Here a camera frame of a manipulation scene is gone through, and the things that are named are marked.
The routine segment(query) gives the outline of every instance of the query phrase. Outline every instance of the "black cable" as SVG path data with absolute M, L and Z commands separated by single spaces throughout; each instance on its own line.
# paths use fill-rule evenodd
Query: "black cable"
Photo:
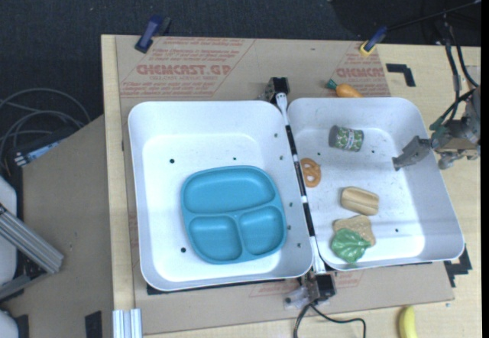
M 419 10 L 419 15 L 420 16 L 424 16 L 426 15 L 425 14 L 425 8 L 426 8 L 426 0 L 421 0 L 421 8 Z M 426 44 L 432 44 L 432 38 L 428 39 L 427 35 L 426 35 L 426 28 L 425 28 L 426 24 L 421 24 L 421 33 L 423 34 L 423 38 L 425 40 L 425 43 Z
M 455 101 L 452 109 L 452 114 L 449 118 L 449 120 L 453 120 L 453 118 L 455 117 L 455 113 L 458 109 L 458 104 L 460 103 L 460 75 L 458 74 L 457 65 L 455 65 L 455 60 L 452 56 L 452 47 L 450 46 L 450 43 L 445 43 L 445 52 L 447 58 L 449 59 L 450 67 L 452 69 L 453 87 L 455 90 Z
M 44 134 L 44 135 L 48 135 L 48 134 L 51 134 L 51 133 L 52 132 L 49 132 L 48 130 L 22 130 L 21 132 L 15 134 L 15 135 L 10 134 L 8 137 L 6 137 L 6 136 L 0 137 L 0 141 L 3 141 L 6 138 L 16 138 L 18 135 L 26 135 L 26 134 Z
M 472 79 L 471 75 L 469 74 L 467 67 L 465 66 L 464 62 L 464 56 L 461 53 L 461 47 L 457 44 L 457 54 L 458 54 L 458 59 L 460 60 L 460 65 L 461 65 L 461 70 L 464 72 L 465 78 L 476 88 L 479 86 L 475 80 Z
M 463 102 L 465 101 L 473 92 L 475 91 L 475 89 L 472 89 L 470 90 L 469 92 L 467 93 L 464 93 L 462 96 L 459 96 L 458 98 L 458 102 Z M 453 110 L 453 108 L 457 105 L 458 103 L 456 102 L 453 102 L 451 106 L 449 106 L 446 111 L 442 114 L 442 116 L 440 116 L 441 119 L 444 119 L 446 118 L 446 116 Z
M 62 112 L 58 112 L 58 111 L 40 111 L 40 110 L 38 110 L 36 112 L 32 112 L 31 114 L 24 116 L 23 118 L 20 118 L 5 133 L 4 138 L 2 139 L 2 142 L 0 142 L 0 167 L 2 169 L 4 169 L 4 170 L 7 169 L 7 166 L 5 164 L 3 164 L 3 162 L 2 162 L 2 160 L 3 160 L 3 151 L 5 149 L 5 143 L 6 143 L 7 139 L 11 135 L 15 135 L 15 133 L 13 131 L 19 125 L 23 125 L 27 120 L 29 120 L 29 119 L 31 119 L 31 118 L 33 118 L 35 116 L 38 116 L 38 115 L 52 115 L 52 116 L 55 116 L 55 117 L 61 119 L 65 123 L 66 123 L 67 120 L 70 120 L 77 128 L 81 128 L 79 122 L 76 121 L 74 118 L 72 118 L 71 116 L 68 116 L 66 114 L 63 114 Z
M 69 99 L 72 102 L 74 102 L 82 110 L 83 115 L 86 117 L 87 122 L 91 122 L 92 121 L 91 118 L 90 118 L 89 113 L 86 111 L 85 107 L 83 107 L 82 104 L 78 100 L 74 99 L 72 96 L 68 95 L 65 92 L 61 92 L 61 91 L 59 91 L 57 89 L 51 89 L 51 88 L 30 88 L 30 89 L 24 89 L 22 91 L 13 93 L 12 95 L 8 96 L 5 99 L 0 99 L 0 109 L 3 106 L 5 106 L 5 105 L 10 105 L 10 106 L 14 106 L 14 107 L 17 107 L 17 108 L 20 108 L 20 109 L 25 109 L 25 110 L 28 110 L 28 111 L 31 111 L 31 112 L 40 111 L 38 109 L 32 109 L 31 107 L 22 106 L 20 104 L 10 103 L 10 101 L 12 99 L 14 99 L 14 98 L 16 98 L 18 96 L 24 95 L 26 93 L 38 93 L 38 92 L 55 93 L 57 95 L 66 97 L 67 99 Z
M 417 18 L 415 20 L 405 21 L 403 23 L 392 25 L 390 27 L 387 27 L 387 30 L 388 31 L 394 31 L 396 29 L 404 28 L 404 27 L 407 27 L 408 25 L 419 23 L 421 21 L 431 20 L 431 19 L 433 19 L 435 17 L 447 15 L 448 13 L 451 13 L 453 11 L 457 11 L 457 10 L 462 9 L 462 8 L 467 8 L 468 6 L 477 5 L 477 4 L 481 3 L 481 2 L 482 2 L 482 0 L 474 0 L 472 2 L 469 2 L 468 4 L 459 5 L 459 6 L 456 6 L 454 8 L 450 8 L 449 10 L 439 11 L 439 12 L 433 13 L 432 15 L 429 15 L 429 16 L 422 16 L 422 17 Z
M 311 307 L 320 317 L 323 317 L 326 320 L 329 320 L 330 322 L 334 323 L 352 323 L 352 322 L 361 322 L 363 325 L 363 338 L 367 336 L 367 324 L 365 323 L 365 320 L 361 319 L 360 317 L 356 317 L 353 319 L 347 319 L 347 320 L 338 320 L 338 319 L 333 319 L 331 317 L 326 316 L 323 314 L 320 310 L 318 310 L 315 306 L 315 301 L 307 304 L 304 306 L 304 308 L 300 311 L 299 315 L 297 316 L 296 323 L 293 328 L 293 338 L 298 338 L 298 332 L 299 332 L 299 325 L 302 319 L 304 318 L 304 315 L 306 315 L 307 310 Z

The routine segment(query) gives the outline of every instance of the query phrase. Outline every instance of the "wooden table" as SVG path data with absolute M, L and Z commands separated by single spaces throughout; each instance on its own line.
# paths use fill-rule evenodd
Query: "wooden table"
M 115 36 L 103 35 L 102 62 L 105 98 L 105 135 L 107 145 L 110 230 L 112 245 L 112 283 L 116 310 L 135 307 L 131 250 L 128 230 L 125 164 L 121 151 L 121 104 Z M 420 110 L 426 128 L 452 104 L 452 72 L 445 49 L 438 46 L 378 45 L 381 63 L 406 64 L 413 72 L 416 87 L 408 87 L 402 75 L 388 73 L 386 79 L 392 96 L 412 101 Z M 481 65 L 480 48 L 464 48 L 465 64 Z M 317 60 L 323 54 L 316 55 Z M 314 67 L 315 58 L 309 60 Z M 460 160 L 442 173 L 465 236 L 472 270 L 457 276 L 455 299 L 449 303 L 417 304 L 416 325 L 419 336 L 481 336 L 481 161 Z M 399 307 L 335 315 L 337 318 L 362 317 L 368 336 L 397 336 Z M 197 331 L 162 333 L 152 336 L 292 336 L 293 319 L 266 323 L 249 323 Z M 308 317 L 300 328 L 301 336 L 361 336 L 359 323 L 337 325 L 320 317 Z

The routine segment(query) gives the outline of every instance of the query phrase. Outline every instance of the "blue divided plate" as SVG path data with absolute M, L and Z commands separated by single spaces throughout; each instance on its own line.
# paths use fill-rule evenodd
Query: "blue divided plate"
M 183 183 L 181 207 L 196 253 L 215 264 L 271 255 L 287 237 L 282 201 L 271 177 L 258 167 L 219 167 Z

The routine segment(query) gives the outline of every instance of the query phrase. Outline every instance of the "metal bracket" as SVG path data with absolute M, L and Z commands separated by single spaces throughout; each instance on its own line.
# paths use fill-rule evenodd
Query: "metal bracket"
M 285 309 L 302 309 L 312 302 L 327 301 L 336 294 L 335 280 L 330 274 L 315 275 L 313 271 L 309 271 L 301 277 L 300 284 L 296 290 L 285 294 Z
M 36 232 L 10 213 L 0 203 L 0 236 L 9 241 L 18 251 L 35 263 L 42 271 L 34 278 L 23 274 L 14 278 L 0 289 L 0 300 L 12 296 L 28 286 L 34 279 L 45 273 L 57 273 L 63 262 L 63 255 L 42 239 Z
M 290 87 L 287 77 L 272 77 L 268 80 L 265 91 L 257 97 L 257 100 L 264 100 L 265 102 L 276 104 L 277 101 L 275 99 L 275 95 L 277 93 L 288 95 L 289 92 Z
M 114 338 L 143 338 L 143 323 L 139 308 L 112 311 L 112 326 Z

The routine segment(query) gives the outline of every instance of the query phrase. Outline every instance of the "toy banana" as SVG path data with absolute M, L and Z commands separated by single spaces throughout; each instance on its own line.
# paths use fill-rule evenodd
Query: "toy banana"
M 418 338 L 412 305 L 405 307 L 399 317 L 400 338 Z

